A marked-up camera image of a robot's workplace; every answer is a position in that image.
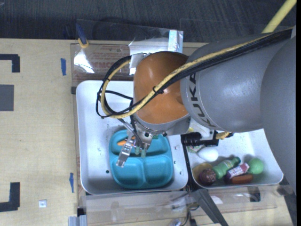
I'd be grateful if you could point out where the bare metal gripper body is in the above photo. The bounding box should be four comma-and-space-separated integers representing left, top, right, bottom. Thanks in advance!
134, 123, 167, 141

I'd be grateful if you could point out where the orange carrot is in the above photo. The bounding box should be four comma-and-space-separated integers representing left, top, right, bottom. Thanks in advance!
117, 136, 136, 147

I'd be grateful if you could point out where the blue divided plate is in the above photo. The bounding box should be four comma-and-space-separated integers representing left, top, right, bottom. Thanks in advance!
108, 129, 174, 190

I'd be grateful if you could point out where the white plastic tray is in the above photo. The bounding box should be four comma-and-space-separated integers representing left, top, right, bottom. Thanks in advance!
187, 128, 284, 189
75, 80, 189, 195

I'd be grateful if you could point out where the green and white packet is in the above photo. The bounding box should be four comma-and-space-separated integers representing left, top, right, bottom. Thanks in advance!
187, 145, 205, 154

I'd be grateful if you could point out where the thin black rod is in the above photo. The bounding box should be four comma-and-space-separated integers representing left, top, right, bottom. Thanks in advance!
182, 145, 195, 192

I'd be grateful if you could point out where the yellow bowl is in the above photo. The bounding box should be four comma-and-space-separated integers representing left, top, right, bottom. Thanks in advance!
192, 162, 214, 181

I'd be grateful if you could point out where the white egg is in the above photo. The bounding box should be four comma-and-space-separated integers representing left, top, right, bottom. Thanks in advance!
197, 147, 220, 163

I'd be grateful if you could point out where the dark brown doughnut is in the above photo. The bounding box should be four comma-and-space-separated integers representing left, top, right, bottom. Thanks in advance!
198, 168, 217, 186

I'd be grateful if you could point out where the green plastic bottle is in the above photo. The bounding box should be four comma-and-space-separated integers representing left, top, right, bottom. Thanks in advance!
212, 156, 242, 180

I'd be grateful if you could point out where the purple and white carton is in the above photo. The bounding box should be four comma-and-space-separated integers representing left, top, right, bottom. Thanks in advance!
225, 162, 250, 183

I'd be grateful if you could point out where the brown sausage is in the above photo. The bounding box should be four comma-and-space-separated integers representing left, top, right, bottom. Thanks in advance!
229, 173, 254, 185

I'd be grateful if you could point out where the green round fruit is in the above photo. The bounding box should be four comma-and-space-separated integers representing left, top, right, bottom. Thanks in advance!
247, 158, 265, 175

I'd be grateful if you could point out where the black cylinder on white bracket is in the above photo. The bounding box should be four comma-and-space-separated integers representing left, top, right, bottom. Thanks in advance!
180, 125, 221, 148

